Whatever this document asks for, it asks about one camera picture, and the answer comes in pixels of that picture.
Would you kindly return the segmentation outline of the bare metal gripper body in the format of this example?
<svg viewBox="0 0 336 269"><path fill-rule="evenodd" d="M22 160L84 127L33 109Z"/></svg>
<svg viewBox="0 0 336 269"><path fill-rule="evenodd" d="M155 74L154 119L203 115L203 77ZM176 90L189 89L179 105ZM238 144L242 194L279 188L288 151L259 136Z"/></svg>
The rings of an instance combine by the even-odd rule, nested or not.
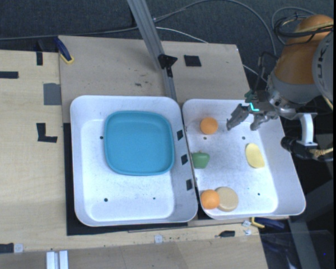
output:
<svg viewBox="0 0 336 269"><path fill-rule="evenodd" d="M285 99L276 90L272 93L265 90L255 92L252 105L256 113L269 117L284 117L291 119L296 115L296 104Z"/></svg>

